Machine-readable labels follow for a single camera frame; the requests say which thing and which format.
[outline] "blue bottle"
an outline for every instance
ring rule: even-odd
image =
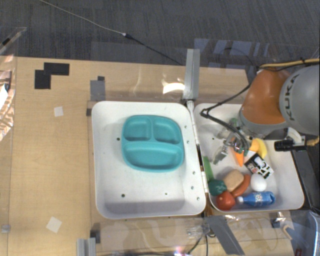
[[[238,196],[236,202],[239,205],[246,204],[250,206],[268,206],[275,202],[276,197],[274,193],[270,191],[265,192],[252,192],[247,196]]]

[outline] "hot dog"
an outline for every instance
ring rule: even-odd
[[[236,198],[241,196],[250,185],[251,176],[249,174],[244,175],[243,182],[231,192],[231,195]]]

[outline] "wooden table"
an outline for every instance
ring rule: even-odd
[[[51,89],[35,89],[35,70],[43,70],[44,62],[70,64],[69,76],[53,75]],[[77,239],[89,238],[92,207],[88,147],[90,127],[86,110],[90,100],[90,80],[97,80],[98,76],[105,77],[109,98],[136,97],[141,100],[158,95],[154,100],[176,101],[182,93],[175,92],[167,98],[162,94],[161,81],[171,83],[177,81],[177,78],[183,79],[185,68],[17,58],[11,178],[7,178],[10,183],[10,197],[7,208],[3,211],[9,213],[11,231],[7,241],[3,234],[0,239],[0,246],[4,245],[4,248],[7,242],[9,256],[75,256]],[[226,99],[246,85],[247,78],[243,70],[206,67],[200,69],[202,101]],[[55,117],[56,107],[63,107],[63,116]],[[10,143],[0,142],[0,152],[8,148],[8,144]],[[46,228],[51,217],[62,222],[57,233]],[[259,227],[250,226],[250,219],[247,221],[252,232],[240,241],[245,251],[258,248],[261,255],[268,251],[275,255],[292,253],[290,241],[281,235],[281,232],[277,233],[277,237],[281,239],[278,242],[277,239],[274,240],[275,231],[270,230],[266,223],[261,226],[265,228],[261,233]],[[119,234],[117,241],[111,242],[113,245],[132,249],[139,248],[144,243],[133,242],[134,236],[132,242],[121,243],[122,234],[116,228],[116,223],[105,220],[104,224],[111,227],[109,232]],[[234,226],[239,237],[243,237],[243,227],[236,227],[236,223]],[[167,234],[163,235],[170,236],[170,230],[168,228]],[[257,238],[256,242],[251,241],[254,237]],[[224,255],[216,238],[211,238],[209,243],[211,252],[214,250],[217,255]],[[199,254],[195,255],[203,255],[205,245],[199,246],[197,250]],[[0,249],[0,254],[6,255],[6,250]]]

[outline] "white paper square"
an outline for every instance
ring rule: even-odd
[[[64,115],[64,110],[62,106],[57,106],[54,108],[54,116],[55,117],[62,117]]]
[[[46,225],[46,228],[54,233],[58,233],[61,224],[62,224],[61,220],[58,220],[55,217],[51,217],[48,224]]]

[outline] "white egg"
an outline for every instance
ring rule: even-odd
[[[265,191],[267,188],[267,182],[265,178],[258,173],[255,173],[251,176],[250,185],[251,188],[257,192]]]

